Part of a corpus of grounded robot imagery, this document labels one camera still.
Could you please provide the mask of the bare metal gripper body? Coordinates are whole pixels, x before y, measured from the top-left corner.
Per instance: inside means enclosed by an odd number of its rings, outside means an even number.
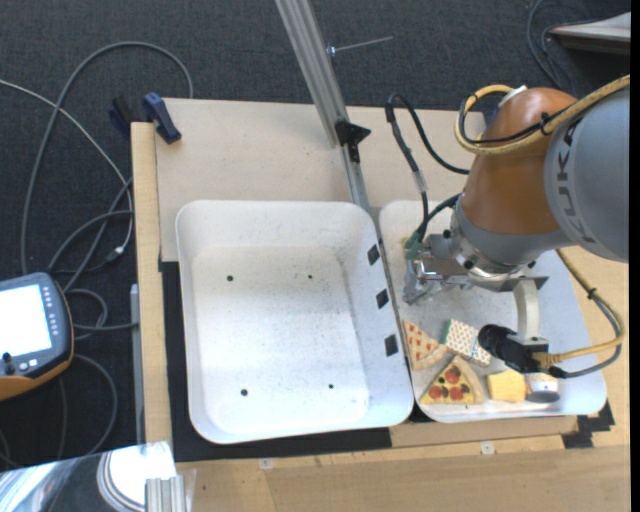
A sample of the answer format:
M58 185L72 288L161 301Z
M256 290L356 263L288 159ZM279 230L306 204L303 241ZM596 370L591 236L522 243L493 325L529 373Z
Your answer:
M510 264L492 259L473 247L458 231L445 230L427 236L417 260L418 279L428 274L467 274L471 287L492 292L514 291L521 282L532 281L540 289L549 280L546 275L528 273L525 264Z

